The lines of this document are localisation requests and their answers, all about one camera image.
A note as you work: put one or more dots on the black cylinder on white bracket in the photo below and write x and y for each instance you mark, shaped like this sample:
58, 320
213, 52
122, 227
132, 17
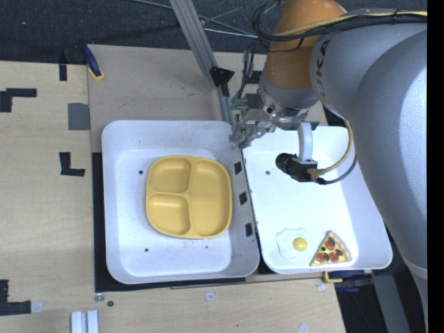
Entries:
300, 168

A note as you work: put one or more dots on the yellow divided plate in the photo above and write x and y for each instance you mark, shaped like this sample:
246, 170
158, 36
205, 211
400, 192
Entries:
208, 200

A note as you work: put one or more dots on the yellow pizza slice toy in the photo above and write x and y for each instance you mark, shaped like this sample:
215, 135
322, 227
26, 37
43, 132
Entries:
331, 252

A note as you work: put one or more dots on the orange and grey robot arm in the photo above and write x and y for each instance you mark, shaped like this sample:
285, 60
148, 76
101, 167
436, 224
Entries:
374, 92

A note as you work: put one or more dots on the white plastic tray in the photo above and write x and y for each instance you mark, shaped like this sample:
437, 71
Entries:
298, 206
132, 255

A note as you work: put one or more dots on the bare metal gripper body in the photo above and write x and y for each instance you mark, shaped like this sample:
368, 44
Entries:
258, 111

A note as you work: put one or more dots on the white fried egg toy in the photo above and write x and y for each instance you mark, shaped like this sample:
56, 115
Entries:
289, 246

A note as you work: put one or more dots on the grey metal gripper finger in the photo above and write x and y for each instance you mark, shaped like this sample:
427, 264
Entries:
250, 138
236, 134

